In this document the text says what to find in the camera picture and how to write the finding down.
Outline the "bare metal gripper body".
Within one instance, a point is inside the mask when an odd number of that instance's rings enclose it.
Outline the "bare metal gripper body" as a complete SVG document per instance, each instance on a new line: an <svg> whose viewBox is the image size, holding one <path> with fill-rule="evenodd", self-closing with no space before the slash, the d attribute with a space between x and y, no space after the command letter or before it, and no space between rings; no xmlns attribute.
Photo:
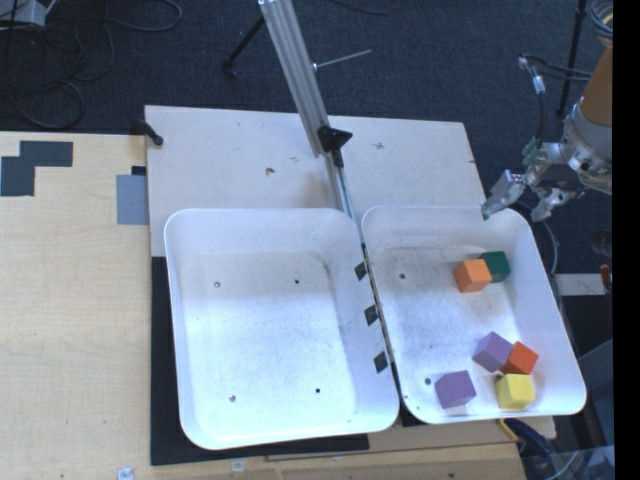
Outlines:
<svg viewBox="0 0 640 480"><path fill-rule="evenodd" d="M611 161L580 141L532 139L522 150L523 179L536 190L612 192Z"/></svg>

